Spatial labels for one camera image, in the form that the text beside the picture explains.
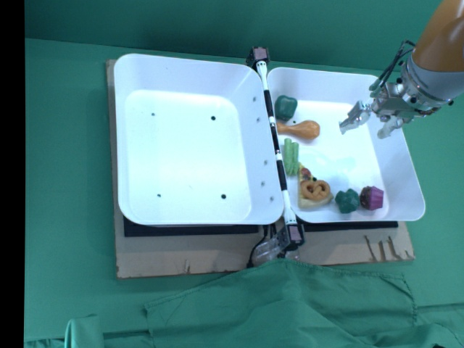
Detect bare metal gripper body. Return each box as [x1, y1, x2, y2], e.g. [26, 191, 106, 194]
[368, 71, 455, 123]

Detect white plastic tray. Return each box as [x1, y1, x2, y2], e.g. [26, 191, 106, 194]
[112, 52, 285, 228]
[266, 66, 426, 224]

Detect orange chicken drumstick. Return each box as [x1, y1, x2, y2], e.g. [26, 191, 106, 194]
[275, 119, 321, 141]

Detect green bell pepper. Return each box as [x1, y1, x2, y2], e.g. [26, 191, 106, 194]
[273, 94, 299, 122]

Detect purple cupcake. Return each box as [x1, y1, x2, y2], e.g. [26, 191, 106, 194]
[359, 185, 385, 211]

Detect green beans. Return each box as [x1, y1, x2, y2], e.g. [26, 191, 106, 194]
[283, 137, 301, 177]

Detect brown pretzel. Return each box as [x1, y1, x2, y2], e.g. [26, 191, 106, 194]
[301, 179, 331, 201]

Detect green broccoli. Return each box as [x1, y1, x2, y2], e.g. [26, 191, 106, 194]
[333, 188, 361, 215]

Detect black and white thin rod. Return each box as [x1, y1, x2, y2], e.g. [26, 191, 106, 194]
[254, 60, 300, 228]

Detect pizza slice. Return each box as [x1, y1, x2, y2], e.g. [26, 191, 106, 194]
[297, 162, 335, 210]

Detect green cloth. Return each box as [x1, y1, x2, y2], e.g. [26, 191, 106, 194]
[64, 258, 464, 348]

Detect brown cardboard board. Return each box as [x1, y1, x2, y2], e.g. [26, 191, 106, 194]
[106, 59, 416, 281]

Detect black block with wires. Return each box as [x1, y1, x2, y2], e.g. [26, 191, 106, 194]
[275, 223, 306, 254]
[246, 46, 271, 69]

